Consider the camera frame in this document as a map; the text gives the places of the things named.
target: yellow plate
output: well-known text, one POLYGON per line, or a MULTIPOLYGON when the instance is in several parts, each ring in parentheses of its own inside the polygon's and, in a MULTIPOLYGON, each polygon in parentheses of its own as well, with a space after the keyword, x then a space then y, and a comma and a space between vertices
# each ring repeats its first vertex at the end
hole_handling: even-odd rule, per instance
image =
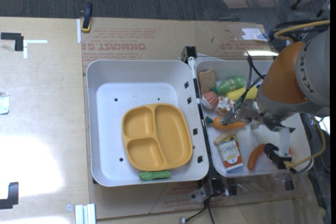
POLYGON ((160 171, 186 164, 193 152, 183 113, 171 104, 149 104, 129 110, 122 119, 125 150, 142 171, 160 171))

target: toy bread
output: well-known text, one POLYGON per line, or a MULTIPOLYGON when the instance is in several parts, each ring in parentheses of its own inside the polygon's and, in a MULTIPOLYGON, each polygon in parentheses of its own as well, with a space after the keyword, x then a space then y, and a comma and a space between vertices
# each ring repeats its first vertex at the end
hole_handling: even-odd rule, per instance
POLYGON ((215 71, 212 69, 199 72, 197 74, 197 79, 201 95, 203 95, 206 92, 209 92, 211 88, 217 86, 215 71))

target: green toy cucumber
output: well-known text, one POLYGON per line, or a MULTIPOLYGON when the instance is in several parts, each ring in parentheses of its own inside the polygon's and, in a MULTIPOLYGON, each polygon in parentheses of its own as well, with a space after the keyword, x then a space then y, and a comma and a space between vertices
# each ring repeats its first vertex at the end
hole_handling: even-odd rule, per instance
POLYGON ((141 172, 139 177, 142 180, 154 180, 159 178, 168 178, 171 177, 172 173, 168 170, 157 171, 157 172, 141 172))

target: toy carrot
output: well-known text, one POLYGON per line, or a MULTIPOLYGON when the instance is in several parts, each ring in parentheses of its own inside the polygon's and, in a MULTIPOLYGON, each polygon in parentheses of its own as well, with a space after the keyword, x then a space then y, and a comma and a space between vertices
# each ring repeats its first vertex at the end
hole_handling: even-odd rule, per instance
POLYGON ((216 129, 232 129, 232 128, 238 128, 238 127, 244 127, 246 124, 244 122, 237 121, 235 123, 227 123, 226 125, 221 124, 220 120, 223 117, 217 116, 213 120, 209 118, 208 116, 205 118, 205 123, 212 124, 214 128, 216 129))

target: yellow cable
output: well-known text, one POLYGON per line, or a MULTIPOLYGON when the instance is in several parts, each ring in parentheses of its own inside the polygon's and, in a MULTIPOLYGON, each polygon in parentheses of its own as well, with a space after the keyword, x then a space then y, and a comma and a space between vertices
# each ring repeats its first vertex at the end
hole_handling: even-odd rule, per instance
POLYGON ((304 158, 304 159, 302 159, 302 160, 300 160, 296 163, 291 163, 289 161, 284 161, 283 163, 285 164, 287 169, 291 169, 291 168, 296 167, 296 166, 298 166, 298 165, 300 165, 300 164, 302 164, 306 161, 309 161, 310 159, 316 158, 317 156, 321 155, 323 153, 323 151, 325 150, 325 139, 326 138, 324 137, 324 133, 323 133, 321 127, 320 127, 320 124, 317 122, 317 120, 315 119, 315 117, 313 115, 310 114, 310 117, 313 119, 317 129, 320 132, 321 139, 322 139, 322 148, 318 152, 316 152, 314 155, 311 155, 307 158, 304 158))
POLYGON ((283 30, 275 32, 274 33, 274 37, 277 38, 277 39, 284 39, 284 40, 293 41, 289 37, 284 37, 284 36, 280 36, 280 35, 283 34, 283 33, 289 32, 289 31, 293 31, 293 30, 303 29, 303 28, 311 27, 311 26, 326 25, 326 24, 329 24, 329 23, 330 23, 330 20, 320 20, 320 21, 313 22, 313 23, 308 23, 308 24, 302 24, 302 25, 288 27, 288 28, 285 28, 283 30))

